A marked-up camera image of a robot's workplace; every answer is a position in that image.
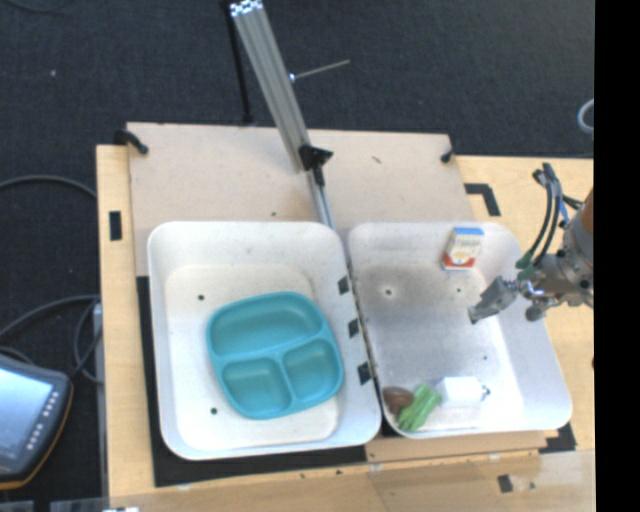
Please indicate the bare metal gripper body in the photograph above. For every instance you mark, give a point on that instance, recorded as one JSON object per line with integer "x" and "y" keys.
{"x": 565, "y": 277}

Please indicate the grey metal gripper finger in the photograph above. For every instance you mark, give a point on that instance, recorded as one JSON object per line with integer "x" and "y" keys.
{"x": 536, "y": 313}
{"x": 492, "y": 300}

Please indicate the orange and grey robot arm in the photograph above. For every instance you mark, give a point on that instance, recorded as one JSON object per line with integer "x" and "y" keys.
{"x": 587, "y": 215}

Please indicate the white red and blue carton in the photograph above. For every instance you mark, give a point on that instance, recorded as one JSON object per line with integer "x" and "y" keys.
{"x": 462, "y": 250}

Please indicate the white plastic tray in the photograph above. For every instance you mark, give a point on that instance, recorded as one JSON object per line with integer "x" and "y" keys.
{"x": 425, "y": 330}
{"x": 180, "y": 350}

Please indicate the white box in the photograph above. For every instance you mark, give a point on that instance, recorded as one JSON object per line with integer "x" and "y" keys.
{"x": 460, "y": 390}

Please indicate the green toy vegetable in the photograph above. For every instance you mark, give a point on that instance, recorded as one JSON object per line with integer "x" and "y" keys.
{"x": 419, "y": 409}

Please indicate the brown toy food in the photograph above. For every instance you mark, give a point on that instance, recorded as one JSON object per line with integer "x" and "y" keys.
{"x": 397, "y": 398}

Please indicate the blue divided plate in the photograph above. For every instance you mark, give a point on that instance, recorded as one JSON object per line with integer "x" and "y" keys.
{"x": 272, "y": 360}

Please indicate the pale brown flat board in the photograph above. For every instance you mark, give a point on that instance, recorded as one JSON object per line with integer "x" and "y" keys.
{"x": 225, "y": 175}

